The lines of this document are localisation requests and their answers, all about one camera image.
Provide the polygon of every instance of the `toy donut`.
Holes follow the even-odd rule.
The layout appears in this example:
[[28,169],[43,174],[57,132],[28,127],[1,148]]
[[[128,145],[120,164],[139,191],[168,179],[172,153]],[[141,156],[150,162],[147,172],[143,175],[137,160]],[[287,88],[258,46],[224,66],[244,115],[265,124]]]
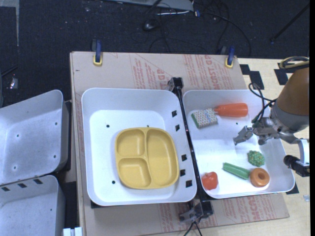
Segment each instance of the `toy donut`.
[[250,180],[253,186],[255,187],[264,187],[270,181],[270,176],[262,168],[255,168],[250,173]]

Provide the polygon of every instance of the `green broccoli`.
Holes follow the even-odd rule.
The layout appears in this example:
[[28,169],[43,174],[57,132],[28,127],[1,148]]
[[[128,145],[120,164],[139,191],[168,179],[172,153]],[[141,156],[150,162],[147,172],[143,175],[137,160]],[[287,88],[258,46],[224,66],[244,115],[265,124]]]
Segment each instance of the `green broccoli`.
[[259,151],[250,150],[250,152],[247,153],[247,156],[248,162],[252,165],[260,167],[265,164],[265,157]]

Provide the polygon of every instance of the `red tomato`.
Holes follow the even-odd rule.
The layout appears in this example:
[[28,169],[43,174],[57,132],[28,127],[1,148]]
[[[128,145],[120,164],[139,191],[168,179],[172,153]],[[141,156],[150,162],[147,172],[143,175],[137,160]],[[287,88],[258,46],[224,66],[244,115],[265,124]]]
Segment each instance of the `red tomato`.
[[204,176],[202,176],[201,181],[203,187],[205,187],[207,190],[215,189],[219,184],[218,175],[215,172],[206,173]]

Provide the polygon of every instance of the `clamp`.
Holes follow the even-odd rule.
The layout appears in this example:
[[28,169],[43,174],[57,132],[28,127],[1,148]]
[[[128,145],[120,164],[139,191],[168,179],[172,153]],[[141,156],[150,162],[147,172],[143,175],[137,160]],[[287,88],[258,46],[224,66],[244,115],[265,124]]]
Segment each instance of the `clamp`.
[[98,39],[96,41],[96,52],[95,55],[93,55],[93,64],[97,65],[97,66],[101,66],[102,65],[102,55],[101,55],[101,42]]
[[234,46],[230,46],[230,48],[228,49],[228,57],[225,59],[225,66],[227,68],[233,67],[234,52],[235,52]]

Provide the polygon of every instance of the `blue clamp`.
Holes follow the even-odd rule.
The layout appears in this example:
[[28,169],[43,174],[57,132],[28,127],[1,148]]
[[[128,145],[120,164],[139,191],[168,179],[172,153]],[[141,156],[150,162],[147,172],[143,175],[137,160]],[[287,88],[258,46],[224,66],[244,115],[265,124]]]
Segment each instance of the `blue clamp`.
[[197,18],[200,17],[200,12],[199,12],[199,10],[195,10],[195,17],[197,17]]
[[93,64],[97,66],[102,65],[102,55],[101,55],[101,49],[102,49],[102,44],[100,40],[98,39],[96,41],[96,54],[93,55]]
[[232,68],[233,67],[234,53],[235,53],[234,46],[230,46],[230,48],[228,49],[228,57],[225,59],[225,66],[227,68]]

